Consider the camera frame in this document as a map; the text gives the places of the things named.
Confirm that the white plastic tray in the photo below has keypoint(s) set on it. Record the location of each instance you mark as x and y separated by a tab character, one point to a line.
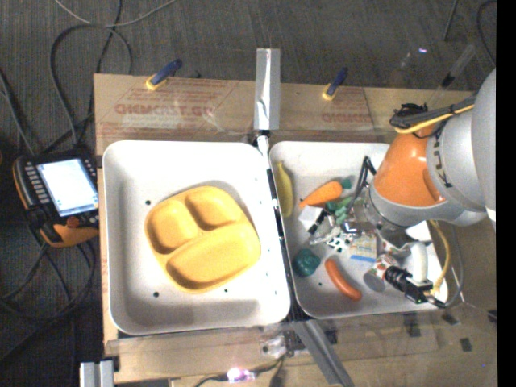
314	159
129	216

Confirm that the black and white carton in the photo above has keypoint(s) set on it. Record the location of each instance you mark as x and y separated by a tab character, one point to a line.
338	244

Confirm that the yellow banana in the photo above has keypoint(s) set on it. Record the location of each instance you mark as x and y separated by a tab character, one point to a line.
285	192

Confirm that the white and blue packet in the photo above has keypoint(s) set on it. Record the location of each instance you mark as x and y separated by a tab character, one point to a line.
363	249

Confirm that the white can red print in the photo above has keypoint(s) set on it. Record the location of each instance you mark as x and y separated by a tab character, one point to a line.
377	274

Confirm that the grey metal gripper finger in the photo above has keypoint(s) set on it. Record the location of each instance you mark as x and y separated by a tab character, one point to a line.
322	239
333	223

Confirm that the green toy vegetable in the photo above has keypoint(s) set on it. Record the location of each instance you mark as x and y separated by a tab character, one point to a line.
339	207

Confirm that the green broccoli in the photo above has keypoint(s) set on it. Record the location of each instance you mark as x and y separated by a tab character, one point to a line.
306	263

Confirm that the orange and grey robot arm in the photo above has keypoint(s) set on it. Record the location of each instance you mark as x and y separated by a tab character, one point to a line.
407	176

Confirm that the red sausage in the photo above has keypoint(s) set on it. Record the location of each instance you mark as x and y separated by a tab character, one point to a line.
342	282

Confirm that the yellow divided plate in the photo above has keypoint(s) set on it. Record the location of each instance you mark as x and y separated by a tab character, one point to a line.
201	240

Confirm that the black cylinder on white bracket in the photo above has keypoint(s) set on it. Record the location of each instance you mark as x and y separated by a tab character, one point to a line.
405	281

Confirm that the brown cardboard board red print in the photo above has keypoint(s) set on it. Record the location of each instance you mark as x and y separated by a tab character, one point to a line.
181	107

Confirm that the orange carrot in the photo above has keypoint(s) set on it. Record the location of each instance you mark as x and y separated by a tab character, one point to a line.
324	194

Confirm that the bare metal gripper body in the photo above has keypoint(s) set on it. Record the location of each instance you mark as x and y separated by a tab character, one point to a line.
363	221

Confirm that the white cube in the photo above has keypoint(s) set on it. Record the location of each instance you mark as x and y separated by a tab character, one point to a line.
310	215

